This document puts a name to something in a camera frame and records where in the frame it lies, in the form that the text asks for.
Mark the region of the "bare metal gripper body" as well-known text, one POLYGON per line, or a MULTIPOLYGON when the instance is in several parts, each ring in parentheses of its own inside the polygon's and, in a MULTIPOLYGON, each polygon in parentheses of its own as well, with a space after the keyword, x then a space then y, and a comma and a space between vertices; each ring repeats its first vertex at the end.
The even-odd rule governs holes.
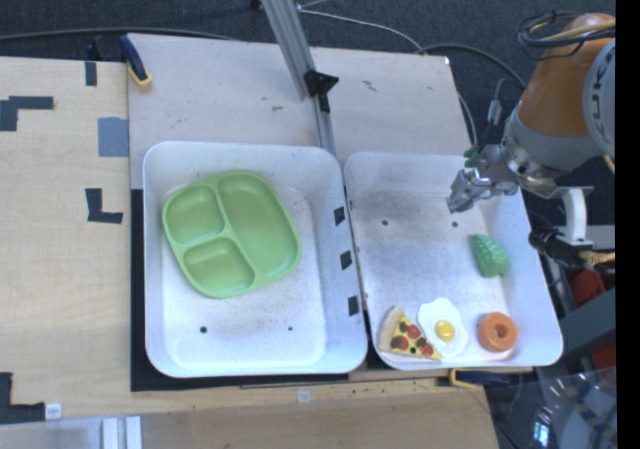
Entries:
POLYGON ((472 198, 510 196, 518 189, 543 198, 556 192, 556 171, 536 161, 517 142, 472 146, 468 169, 472 198))

